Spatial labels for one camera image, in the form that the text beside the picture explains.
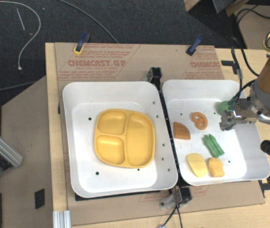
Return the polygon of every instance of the blue clamp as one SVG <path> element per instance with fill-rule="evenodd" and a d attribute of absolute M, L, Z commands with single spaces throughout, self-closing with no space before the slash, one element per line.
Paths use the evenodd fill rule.
<path fill-rule="evenodd" d="M 91 39 L 91 34 L 87 32 L 81 33 L 80 40 L 74 48 L 74 53 L 81 54 L 84 48 L 84 43 L 88 43 Z"/>
<path fill-rule="evenodd" d="M 202 37 L 202 36 L 198 36 L 198 37 L 195 39 L 193 45 L 190 46 L 189 49 L 186 51 L 186 53 L 187 53 L 188 55 L 192 56 L 193 53 L 196 51 L 197 46 L 202 42 L 202 40 L 203 40 L 203 37 Z"/>

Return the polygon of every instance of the black fabric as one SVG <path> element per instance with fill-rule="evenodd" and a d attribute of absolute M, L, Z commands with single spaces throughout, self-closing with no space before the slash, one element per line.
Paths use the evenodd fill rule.
<path fill-rule="evenodd" d="M 26 4 L 40 16 L 41 30 L 18 57 L 38 29 L 29 9 L 0 3 L 0 88 L 36 81 L 45 75 L 45 43 L 77 42 L 83 31 L 90 42 L 115 43 L 92 19 L 57 0 L 5 0 Z M 190 12 L 183 0 L 65 0 L 85 10 L 105 26 L 119 43 L 190 45 L 198 35 L 202 44 L 229 48 L 235 21 L 225 11 L 217 14 L 212 0 L 201 0 Z M 270 0 L 255 0 L 270 5 Z M 20 22 L 21 15 L 24 28 Z M 0 108 L 28 86 L 0 92 Z"/>

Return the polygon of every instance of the yellow divided plate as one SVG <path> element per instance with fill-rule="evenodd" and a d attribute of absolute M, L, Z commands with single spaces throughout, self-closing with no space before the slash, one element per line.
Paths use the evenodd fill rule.
<path fill-rule="evenodd" d="M 154 158 L 155 130 L 143 113 L 108 109 L 99 114 L 95 126 L 95 152 L 104 163 L 141 168 Z"/>

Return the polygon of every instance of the white tray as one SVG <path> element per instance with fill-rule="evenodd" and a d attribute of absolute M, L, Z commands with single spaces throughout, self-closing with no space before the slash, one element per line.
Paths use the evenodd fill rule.
<path fill-rule="evenodd" d="M 148 82 L 74 82 L 63 90 L 71 184 L 76 194 L 93 198 L 170 189 L 177 169 L 158 91 Z M 138 111 L 155 127 L 154 159 L 130 169 L 101 162 L 94 150 L 98 115 L 106 109 Z"/>
<path fill-rule="evenodd" d="M 171 128 L 173 122 L 180 122 L 188 127 L 190 140 L 174 139 L 177 159 L 182 178 L 194 186 L 261 180 L 270 175 L 270 164 L 266 153 L 260 150 L 260 135 L 256 124 L 238 124 L 234 129 L 222 131 L 219 126 L 221 115 L 217 105 L 230 100 L 239 90 L 239 84 L 231 80 L 168 80 L 162 91 L 166 101 Z M 201 112 L 208 119 L 205 130 L 198 130 L 191 120 L 193 112 Z M 212 134 L 225 154 L 219 159 L 223 162 L 225 175 L 214 178 L 208 173 L 196 177 L 186 156 L 196 152 L 203 156 L 206 163 L 211 154 L 203 144 L 203 136 Z"/>

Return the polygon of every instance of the wooden table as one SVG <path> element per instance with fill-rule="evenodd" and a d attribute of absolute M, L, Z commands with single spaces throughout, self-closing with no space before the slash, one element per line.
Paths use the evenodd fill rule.
<path fill-rule="evenodd" d="M 245 50 L 248 61 L 256 72 L 260 72 L 266 62 L 266 51 L 264 50 Z M 218 59 L 232 60 L 230 49 L 216 49 Z M 246 68 L 242 59 L 240 50 L 236 50 L 240 66 L 242 68 L 244 82 L 255 79 L 255 76 Z M 222 66 L 222 72 L 225 79 L 238 81 L 237 75 L 234 75 L 232 68 Z M 50 137 L 50 156 L 51 156 L 51 179 L 52 179 L 52 198 L 53 211 L 63 212 L 68 210 L 65 171 L 63 162 L 62 139 L 60 116 L 58 114 L 58 85 L 55 44 L 46 43 L 46 70 L 47 70 L 47 88 L 48 88 L 48 116 L 49 116 L 49 137 Z M 262 141 L 270 140 L 270 125 L 257 122 Z M 181 214 L 183 227 L 185 228 L 251 228 L 265 227 L 270 228 L 270 190 L 265 192 L 265 204 L 243 206 L 236 208 L 207 210 Z M 131 220 L 122 220 L 102 224 L 90 224 L 74 226 L 77 228 L 125 228 L 125 227 L 151 227 L 156 228 L 165 222 L 167 216 L 156 216 L 150 218 L 140 218 Z M 166 225 L 170 227 L 179 227 L 179 219 L 174 215 Z"/>

